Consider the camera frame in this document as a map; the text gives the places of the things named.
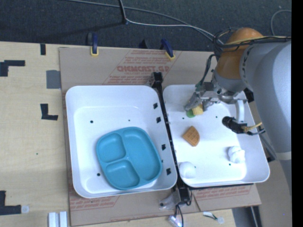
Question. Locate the orange waffle biscuit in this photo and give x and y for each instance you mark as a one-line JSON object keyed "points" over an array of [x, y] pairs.
{"points": [[191, 136]]}

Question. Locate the brown cardboard board red print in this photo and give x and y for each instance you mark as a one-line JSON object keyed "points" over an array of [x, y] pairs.
{"points": [[132, 65]]}

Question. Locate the white plastic tray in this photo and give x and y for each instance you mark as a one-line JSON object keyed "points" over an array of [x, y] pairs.
{"points": [[213, 150], [80, 136]]}

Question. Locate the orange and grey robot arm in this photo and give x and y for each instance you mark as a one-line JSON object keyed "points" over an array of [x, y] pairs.
{"points": [[267, 84]]}

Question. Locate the black cylinder on white bracket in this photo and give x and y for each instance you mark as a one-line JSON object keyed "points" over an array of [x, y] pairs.
{"points": [[233, 124]]}

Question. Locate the thin black rod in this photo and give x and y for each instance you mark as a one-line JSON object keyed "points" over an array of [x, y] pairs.
{"points": [[170, 133]]}

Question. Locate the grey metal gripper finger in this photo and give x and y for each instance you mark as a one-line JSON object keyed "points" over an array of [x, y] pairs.
{"points": [[192, 103], [207, 104]]}

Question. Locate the white egg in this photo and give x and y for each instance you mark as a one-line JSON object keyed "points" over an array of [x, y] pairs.
{"points": [[187, 170]]}

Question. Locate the yellow and green corn cob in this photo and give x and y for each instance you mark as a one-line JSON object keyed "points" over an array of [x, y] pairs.
{"points": [[198, 110]]}

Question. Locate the blue divided plate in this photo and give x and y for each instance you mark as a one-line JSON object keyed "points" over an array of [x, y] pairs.
{"points": [[129, 157]]}

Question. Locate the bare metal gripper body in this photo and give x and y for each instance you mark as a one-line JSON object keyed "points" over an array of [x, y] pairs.
{"points": [[216, 94]]}

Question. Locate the white garlic bulb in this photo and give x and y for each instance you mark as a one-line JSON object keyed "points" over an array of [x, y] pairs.
{"points": [[236, 154]]}

